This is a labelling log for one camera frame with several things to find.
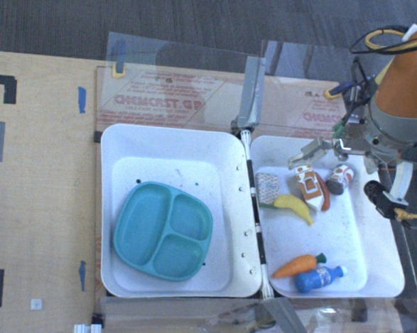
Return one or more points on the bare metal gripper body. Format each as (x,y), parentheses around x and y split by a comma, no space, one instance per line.
(377,147)

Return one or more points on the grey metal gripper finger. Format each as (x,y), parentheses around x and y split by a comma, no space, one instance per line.
(307,157)
(318,144)

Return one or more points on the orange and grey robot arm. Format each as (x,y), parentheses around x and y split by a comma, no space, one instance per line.
(407,80)

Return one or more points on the white and orange carton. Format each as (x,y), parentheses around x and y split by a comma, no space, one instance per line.
(310,185)

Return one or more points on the red and white can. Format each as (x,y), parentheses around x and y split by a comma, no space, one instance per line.
(340,178)

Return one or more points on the brown sausage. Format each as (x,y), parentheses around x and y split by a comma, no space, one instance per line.
(325,197)

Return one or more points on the yellow banana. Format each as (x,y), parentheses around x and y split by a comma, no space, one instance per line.
(293,204)

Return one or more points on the white patterned packet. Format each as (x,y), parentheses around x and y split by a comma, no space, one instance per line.
(267,187)

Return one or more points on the white plastic tray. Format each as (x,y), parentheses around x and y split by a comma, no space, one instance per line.
(331,238)
(227,206)

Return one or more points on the orange carrot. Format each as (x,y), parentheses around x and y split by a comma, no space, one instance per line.
(296,266)

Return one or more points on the blue bottle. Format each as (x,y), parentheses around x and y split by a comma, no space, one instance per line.
(314,279)

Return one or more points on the brown cardboard board red print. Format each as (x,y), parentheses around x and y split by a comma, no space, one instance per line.
(156,103)

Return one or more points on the teal divided plate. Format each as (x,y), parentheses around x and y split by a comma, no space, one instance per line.
(144,225)

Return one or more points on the black cylinder on white bracket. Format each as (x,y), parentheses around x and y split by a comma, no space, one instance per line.
(382,199)

